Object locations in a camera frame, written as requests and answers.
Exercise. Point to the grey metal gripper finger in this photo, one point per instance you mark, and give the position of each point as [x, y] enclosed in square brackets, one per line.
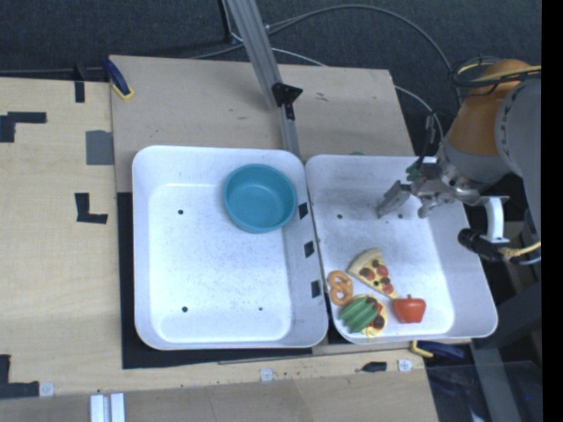
[392, 198]
[430, 205]

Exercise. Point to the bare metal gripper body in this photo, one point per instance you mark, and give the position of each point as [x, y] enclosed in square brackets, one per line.
[437, 183]

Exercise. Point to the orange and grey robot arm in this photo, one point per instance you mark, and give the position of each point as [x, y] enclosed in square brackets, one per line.
[481, 121]

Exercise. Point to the white plastic tray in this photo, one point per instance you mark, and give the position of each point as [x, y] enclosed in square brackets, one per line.
[211, 271]
[396, 240]

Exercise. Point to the toy pizza slice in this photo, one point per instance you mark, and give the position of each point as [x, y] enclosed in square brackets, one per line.
[371, 271]

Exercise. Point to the orange toy pretzel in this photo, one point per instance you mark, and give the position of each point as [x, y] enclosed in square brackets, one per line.
[339, 286]

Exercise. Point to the red toy pepper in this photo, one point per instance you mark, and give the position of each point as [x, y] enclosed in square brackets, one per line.
[410, 309]

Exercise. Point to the green and yellow toy food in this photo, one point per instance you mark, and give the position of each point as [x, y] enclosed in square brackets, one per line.
[360, 315]

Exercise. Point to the blue bowl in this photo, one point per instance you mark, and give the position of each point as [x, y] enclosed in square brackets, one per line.
[259, 198]

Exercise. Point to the brown cardboard board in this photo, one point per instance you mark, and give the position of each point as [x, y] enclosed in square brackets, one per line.
[198, 104]

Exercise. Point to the black cylinder on white bracket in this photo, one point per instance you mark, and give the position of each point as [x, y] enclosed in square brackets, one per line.
[495, 218]

